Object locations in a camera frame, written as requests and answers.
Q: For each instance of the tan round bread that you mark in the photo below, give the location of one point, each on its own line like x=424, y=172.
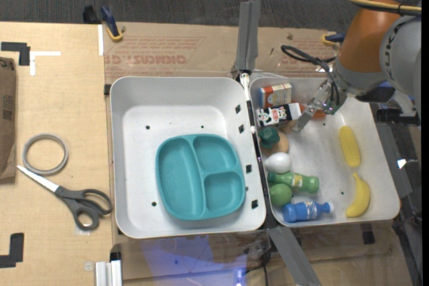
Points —
x=284, y=144

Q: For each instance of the yellow corn cob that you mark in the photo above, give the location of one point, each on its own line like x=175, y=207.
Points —
x=349, y=146

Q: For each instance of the green lime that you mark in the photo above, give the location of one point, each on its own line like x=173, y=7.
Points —
x=281, y=195

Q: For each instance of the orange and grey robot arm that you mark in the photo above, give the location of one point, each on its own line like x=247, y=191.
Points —
x=368, y=40

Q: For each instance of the yellow banana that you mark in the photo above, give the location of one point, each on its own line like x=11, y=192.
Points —
x=360, y=196

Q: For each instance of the teal divided plate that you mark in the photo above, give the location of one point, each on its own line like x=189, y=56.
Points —
x=197, y=177

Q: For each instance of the grey tape roll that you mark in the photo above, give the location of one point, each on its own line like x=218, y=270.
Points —
x=27, y=160

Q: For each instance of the black cylinder on white bracket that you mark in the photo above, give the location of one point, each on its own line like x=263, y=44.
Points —
x=389, y=115

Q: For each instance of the white egg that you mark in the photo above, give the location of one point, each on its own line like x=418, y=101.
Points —
x=278, y=162

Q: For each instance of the green broccoli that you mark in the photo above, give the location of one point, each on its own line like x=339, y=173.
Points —
x=269, y=137

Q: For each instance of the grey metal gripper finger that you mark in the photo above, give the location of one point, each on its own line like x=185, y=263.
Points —
x=302, y=121

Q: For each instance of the orange and white carton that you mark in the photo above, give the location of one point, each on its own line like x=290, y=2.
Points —
x=275, y=94

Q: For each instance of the brown cardboard board, red print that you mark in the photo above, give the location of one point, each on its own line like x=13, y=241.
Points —
x=167, y=43

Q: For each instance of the blue bottle with white cap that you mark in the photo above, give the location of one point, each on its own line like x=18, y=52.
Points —
x=303, y=211

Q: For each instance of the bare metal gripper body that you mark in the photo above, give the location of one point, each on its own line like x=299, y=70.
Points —
x=320, y=94

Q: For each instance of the white plastic tray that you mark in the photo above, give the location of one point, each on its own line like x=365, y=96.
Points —
x=140, y=144
x=321, y=157

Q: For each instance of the green bottle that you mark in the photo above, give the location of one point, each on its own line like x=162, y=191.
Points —
x=296, y=181

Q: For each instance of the cow print milk carton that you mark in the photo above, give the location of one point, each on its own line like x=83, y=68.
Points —
x=276, y=115

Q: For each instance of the brown paper bag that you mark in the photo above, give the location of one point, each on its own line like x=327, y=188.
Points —
x=6, y=117

